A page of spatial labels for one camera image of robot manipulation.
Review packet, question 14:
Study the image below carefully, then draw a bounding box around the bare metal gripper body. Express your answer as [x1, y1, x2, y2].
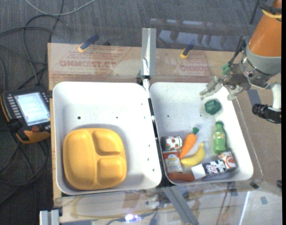
[222, 63, 270, 90]

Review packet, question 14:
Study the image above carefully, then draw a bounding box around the green bell pepper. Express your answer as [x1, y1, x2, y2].
[204, 99, 222, 115]

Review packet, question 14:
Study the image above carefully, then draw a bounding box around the white plastic tray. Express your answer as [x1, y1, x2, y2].
[149, 82, 254, 186]
[52, 81, 163, 196]

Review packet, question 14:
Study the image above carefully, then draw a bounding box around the green plastic bottle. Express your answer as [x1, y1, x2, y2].
[213, 121, 227, 155]

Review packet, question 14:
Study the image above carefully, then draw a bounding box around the orange carrot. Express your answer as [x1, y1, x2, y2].
[179, 127, 200, 160]

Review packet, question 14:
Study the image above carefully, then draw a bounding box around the white can with strawberry print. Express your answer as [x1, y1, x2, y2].
[161, 135, 183, 151]

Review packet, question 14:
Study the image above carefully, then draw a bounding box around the orange and white can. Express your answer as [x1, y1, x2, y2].
[218, 150, 238, 170]

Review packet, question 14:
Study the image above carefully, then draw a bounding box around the yellow banana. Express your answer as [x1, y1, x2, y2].
[180, 142, 206, 167]

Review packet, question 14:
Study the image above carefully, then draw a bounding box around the black and white milk carton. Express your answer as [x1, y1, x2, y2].
[191, 159, 227, 180]

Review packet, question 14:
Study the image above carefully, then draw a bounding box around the red and yellow can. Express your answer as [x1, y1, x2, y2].
[162, 150, 183, 174]

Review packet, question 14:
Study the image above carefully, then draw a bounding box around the brown sausage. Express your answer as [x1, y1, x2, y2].
[167, 172, 196, 182]

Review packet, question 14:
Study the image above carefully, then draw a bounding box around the brown cardboard board red print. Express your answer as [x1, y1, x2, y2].
[47, 42, 282, 224]

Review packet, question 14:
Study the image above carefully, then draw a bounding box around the yellow divided plate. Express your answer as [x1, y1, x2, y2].
[62, 127, 128, 191]

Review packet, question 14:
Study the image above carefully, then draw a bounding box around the black cylinder on white bracket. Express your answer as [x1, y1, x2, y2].
[252, 82, 282, 124]

